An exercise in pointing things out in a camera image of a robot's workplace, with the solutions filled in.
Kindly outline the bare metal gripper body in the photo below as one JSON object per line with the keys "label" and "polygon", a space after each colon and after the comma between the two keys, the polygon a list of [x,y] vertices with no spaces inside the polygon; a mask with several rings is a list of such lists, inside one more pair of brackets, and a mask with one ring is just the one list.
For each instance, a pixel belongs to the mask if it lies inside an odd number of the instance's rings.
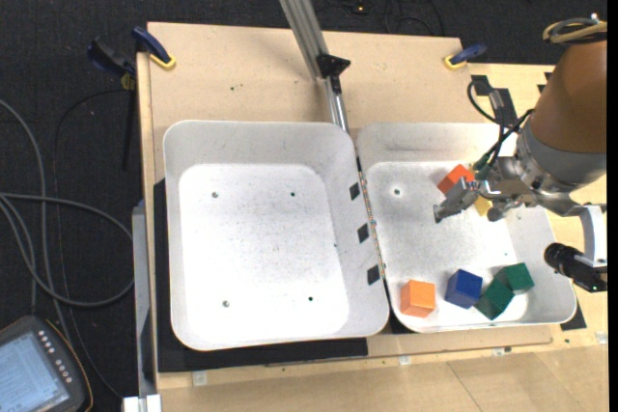
{"label": "bare metal gripper body", "polygon": [[580,204],[571,198],[578,188],[542,169],[533,159],[501,156],[474,173],[480,194],[492,201],[514,200],[520,206],[541,206],[559,216],[577,216]]}

